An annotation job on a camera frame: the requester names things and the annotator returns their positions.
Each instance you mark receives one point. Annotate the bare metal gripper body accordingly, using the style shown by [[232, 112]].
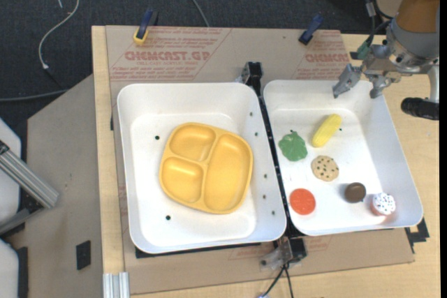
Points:
[[384, 63]]

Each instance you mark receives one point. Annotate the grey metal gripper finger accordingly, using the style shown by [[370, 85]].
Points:
[[378, 85], [345, 80]]

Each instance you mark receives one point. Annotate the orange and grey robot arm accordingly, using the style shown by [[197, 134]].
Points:
[[419, 10]]

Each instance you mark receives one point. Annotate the yellow corn cob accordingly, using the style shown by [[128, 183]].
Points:
[[326, 130]]

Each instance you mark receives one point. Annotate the white plastic tray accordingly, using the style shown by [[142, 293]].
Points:
[[370, 164], [146, 185]]

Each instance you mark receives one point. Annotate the green lettuce leaf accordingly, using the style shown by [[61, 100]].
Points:
[[293, 148]]

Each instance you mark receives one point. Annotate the chocolate chip biscuit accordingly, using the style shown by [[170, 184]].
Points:
[[324, 168]]

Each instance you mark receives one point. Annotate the thin black rod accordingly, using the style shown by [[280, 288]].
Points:
[[276, 164]]

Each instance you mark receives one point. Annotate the brown round doughnut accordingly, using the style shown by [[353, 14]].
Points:
[[355, 192]]

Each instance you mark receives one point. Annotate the pink cupcake white icing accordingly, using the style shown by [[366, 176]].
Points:
[[383, 204]]

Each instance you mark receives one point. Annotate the orange round slice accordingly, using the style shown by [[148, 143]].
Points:
[[302, 201]]

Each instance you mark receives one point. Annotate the brown cardboard board red print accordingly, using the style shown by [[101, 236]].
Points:
[[216, 56]]

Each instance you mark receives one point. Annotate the yellow divided plate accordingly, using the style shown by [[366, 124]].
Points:
[[209, 167]]

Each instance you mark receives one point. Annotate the black cylinder on white bracket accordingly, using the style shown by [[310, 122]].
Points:
[[420, 109]]

